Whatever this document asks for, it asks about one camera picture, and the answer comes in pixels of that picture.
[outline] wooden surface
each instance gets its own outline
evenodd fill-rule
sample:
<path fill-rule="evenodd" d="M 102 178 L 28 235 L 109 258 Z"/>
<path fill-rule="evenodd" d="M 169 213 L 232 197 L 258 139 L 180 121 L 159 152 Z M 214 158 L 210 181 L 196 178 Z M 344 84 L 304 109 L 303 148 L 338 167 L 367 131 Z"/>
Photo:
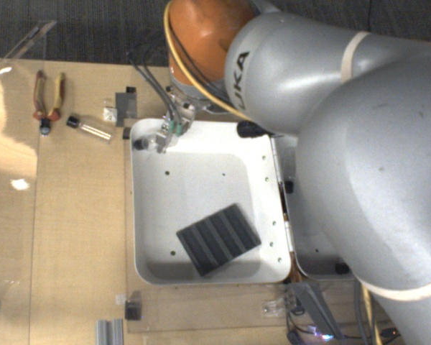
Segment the wooden surface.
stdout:
<path fill-rule="evenodd" d="M 61 121 L 41 137 L 32 119 L 34 76 L 50 105 L 66 74 Z M 156 69 L 167 84 L 166 69 Z M 98 319 L 122 318 L 126 284 L 125 145 L 65 126 L 102 116 L 104 99 L 135 86 L 139 118 L 164 106 L 129 66 L 23 61 L 0 82 L 0 345 L 94 344 Z M 16 190 L 13 180 L 28 188 Z M 128 333 L 125 344 L 288 344 L 285 326 Z"/>

